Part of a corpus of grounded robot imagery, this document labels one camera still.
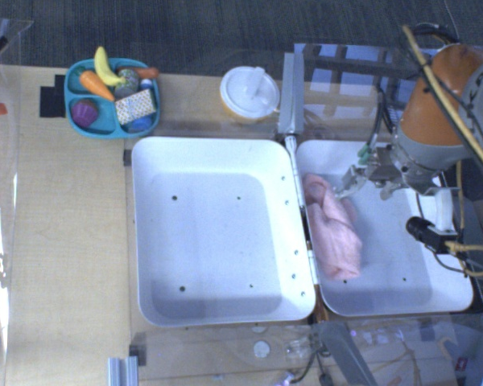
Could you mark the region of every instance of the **plate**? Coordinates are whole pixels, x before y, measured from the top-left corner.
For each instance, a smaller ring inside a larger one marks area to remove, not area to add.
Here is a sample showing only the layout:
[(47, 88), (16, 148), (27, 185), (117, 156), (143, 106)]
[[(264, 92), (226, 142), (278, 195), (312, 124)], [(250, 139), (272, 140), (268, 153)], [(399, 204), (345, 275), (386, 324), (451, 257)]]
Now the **plate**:
[[(123, 58), (111, 58), (109, 59), (109, 65), (112, 70), (116, 70), (116, 68), (121, 66), (139, 68), (147, 67), (146, 64), (140, 61)], [(82, 87), (82, 84), (79, 81), (79, 76), (76, 72), (79, 68), (94, 70), (93, 59), (82, 60), (72, 65), (67, 71), (64, 79), (64, 104), (66, 107), (66, 115), (68, 116), (68, 120), (76, 132), (89, 138), (138, 138), (149, 134), (157, 126), (161, 110), (159, 107), (159, 89), (155, 80), (152, 80), (152, 84), (154, 85), (153, 94), (156, 112), (150, 115), (151, 125), (148, 129), (143, 131), (129, 133), (127, 126), (120, 125), (120, 122), (117, 119), (116, 109), (112, 101), (108, 101), (100, 96), (96, 96)], [(80, 127), (72, 119), (71, 113), (72, 106), (79, 100), (83, 99), (93, 101), (98, 108), (98, 119), (96, 119), (89, 127), (85, 128)]]

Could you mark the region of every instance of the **plastic container lid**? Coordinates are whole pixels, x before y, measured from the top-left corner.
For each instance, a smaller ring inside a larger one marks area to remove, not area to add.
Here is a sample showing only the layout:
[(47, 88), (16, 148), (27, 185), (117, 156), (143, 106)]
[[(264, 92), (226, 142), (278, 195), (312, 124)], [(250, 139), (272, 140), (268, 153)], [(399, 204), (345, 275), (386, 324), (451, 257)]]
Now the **plastic container lid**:
[(277, 109), (279, 89), (262, 68), (239, 67), (229, 70), (220, 85), (225, 105), (246, 119), (262, 119)]

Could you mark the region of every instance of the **small box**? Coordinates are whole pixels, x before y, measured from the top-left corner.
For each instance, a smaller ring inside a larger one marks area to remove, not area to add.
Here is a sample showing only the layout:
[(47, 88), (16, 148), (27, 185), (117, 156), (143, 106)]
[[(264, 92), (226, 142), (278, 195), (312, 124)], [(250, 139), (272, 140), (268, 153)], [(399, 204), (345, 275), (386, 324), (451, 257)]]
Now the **small box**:
[(121, 125), (155, 113), (155, 101), (149, 88), (115, 101), (114, 105)]

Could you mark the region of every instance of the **dark gray carpet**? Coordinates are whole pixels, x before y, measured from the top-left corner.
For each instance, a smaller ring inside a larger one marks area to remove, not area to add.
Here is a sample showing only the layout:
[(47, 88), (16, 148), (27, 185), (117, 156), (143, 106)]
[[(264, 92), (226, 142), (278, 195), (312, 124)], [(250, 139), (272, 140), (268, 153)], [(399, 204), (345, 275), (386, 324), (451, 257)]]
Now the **dark gray carpet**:
[[(483, 0), (447, 0), (462, 41), (483, 45)], [(395, 46), (400, 26), (450, 25), (443, 0), (0, 0), (34, 20), (23, 63), (68, 67), (104, 45), (164, 72), (220, 75), (259, 64), (279, 75), (294, 43)]]

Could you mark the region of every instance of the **toy banana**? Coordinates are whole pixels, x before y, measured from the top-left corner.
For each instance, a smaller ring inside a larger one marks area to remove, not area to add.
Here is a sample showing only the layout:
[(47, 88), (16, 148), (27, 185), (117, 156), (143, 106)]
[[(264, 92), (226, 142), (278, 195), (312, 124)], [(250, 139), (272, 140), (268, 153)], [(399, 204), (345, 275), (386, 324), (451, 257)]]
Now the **toy banana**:
[(95, 72), (108, 86), (118, 86), (125, 83), (126, 80), (125, 77), (120, 77), (113, 73), (109, 66), (107, 53), (102, 46), (95, 51)]

